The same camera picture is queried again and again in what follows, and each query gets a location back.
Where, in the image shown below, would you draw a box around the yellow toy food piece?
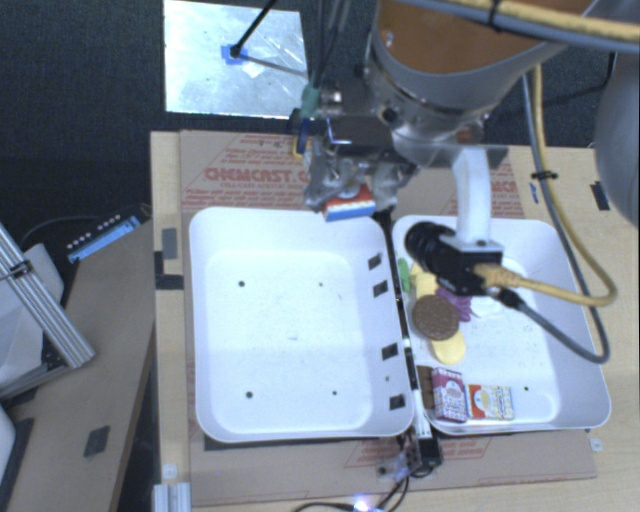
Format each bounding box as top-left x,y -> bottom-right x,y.
409,263 -> 440,298

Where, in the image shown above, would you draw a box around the white plastic tray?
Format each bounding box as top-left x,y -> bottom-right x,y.
391,214 -> 613,437
188,206 -> 417,444

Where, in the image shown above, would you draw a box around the brown chocolate bar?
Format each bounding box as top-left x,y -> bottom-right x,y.
416,365 -> 436,411

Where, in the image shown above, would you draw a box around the black cylinder on white bracket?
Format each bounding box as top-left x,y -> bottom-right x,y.
403,145 -> 505,297

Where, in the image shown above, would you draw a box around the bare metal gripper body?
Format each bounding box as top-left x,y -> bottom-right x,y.
298,97 -> 485,177

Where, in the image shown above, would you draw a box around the yellow oval crisp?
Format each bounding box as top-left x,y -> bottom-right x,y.
428,329 -> 467,366

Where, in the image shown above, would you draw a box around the brown round biscuit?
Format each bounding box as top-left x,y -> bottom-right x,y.
410,294 -> 461,342

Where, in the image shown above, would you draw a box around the black block with thin wires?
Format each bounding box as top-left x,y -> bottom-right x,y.
398,433 -> 445,477

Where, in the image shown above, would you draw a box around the red snack carton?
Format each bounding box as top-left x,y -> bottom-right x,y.
430,367 -> 470,424

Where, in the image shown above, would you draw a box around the red white blue carton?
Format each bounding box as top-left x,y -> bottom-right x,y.
322,183 -> 377,224

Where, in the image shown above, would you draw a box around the purple grapes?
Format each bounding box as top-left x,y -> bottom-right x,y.
436,285 -> 475,323

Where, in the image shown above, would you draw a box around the brown cardboard board red print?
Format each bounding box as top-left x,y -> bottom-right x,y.
178,128 -> 599,507

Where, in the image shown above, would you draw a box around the orange and yellow packet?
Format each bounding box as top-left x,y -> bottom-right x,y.
466,383 -> 516,422

